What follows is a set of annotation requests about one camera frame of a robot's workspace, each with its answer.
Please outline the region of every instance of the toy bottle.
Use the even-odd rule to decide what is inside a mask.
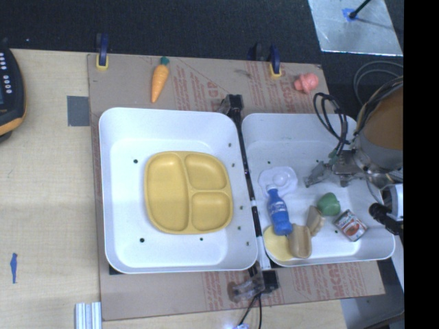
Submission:
[[[267,185],[268,203],[267,209],[276,235],[288,235],[293,231],[289,222],[287,204],[279,196],[277,185]]]

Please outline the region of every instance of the toy carrot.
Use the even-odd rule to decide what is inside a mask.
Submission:
[[[167,64],[169,63],[169,59],[165,56],[162,56],[160,59],[160,64],[154,69],[152,74],[152,86],[151,86],[151,102],[154,103],[157,101],[158,96],[160,95],[163,87],[165,86],[165,82],[169,75],[169,69],[167,68]]]

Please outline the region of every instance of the blue mark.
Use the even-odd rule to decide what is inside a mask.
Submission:
[[[344,18],[348,21],[348,22],[352,22],[352,21],[355,21],[356,19],[358,19],[358,15],[357,16],[355,16],[355,18],[351,18],[351,17],[349,17],[349,14],[351,13],[351,12],[354,12],[355,10],[353,9],[353,8],[344,8],[343,10],[343,16],[344,16]]]
[[[12,271],[12,283],[15,284],[16,283],[16,258],[17,258],[17,254],[14,252],[12,254],[12,259],[11,259],[11,271]]]

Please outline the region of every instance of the robotic claw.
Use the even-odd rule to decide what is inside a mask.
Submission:
[[[316,100],[322,97],[322,118]],[[342,132],[337,135],[326,115],[324,104],[333,104],[341,122]],[[305,186],[317,184],[330,175],[340,179],[341,186],[348,186],[355,178],[365,179],[379,190],[377,203],[369,208],[370,215],[386,226],[393,234],[403,231],[403,77],[384,84],[364,104],[357,118],[354,138],[347,141],[346,115],[342,114],[336,100],[318,93],[314,108],[322,124],[339,139],[337,147],[329,154],[329,161],[320,161],[305,178]]]

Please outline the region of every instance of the cardboard sheet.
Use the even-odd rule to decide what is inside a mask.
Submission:
[[[247,271],[127,275],[113,271],[105,256],[98,121],[111,107],[216,111],[227,94],[243,96],[243,115],[253,112],[313,113],[312,98],[327,93],[322,69],[313,64],[281,64],[273,80],[267,62],[169,58],[170,74],[156,103],[150,101],[151,77],[158,56],[110,55],[106,71],[88,55],[93,166],[104,321],[211,310],[245,308],[232,302],[227,287],[249,278]],[[319,86],[306,95],[294,90],[301,73],[315,73]],[[384,293],[375,261],[276,269],[280,287],[264,306],[334,300]]]

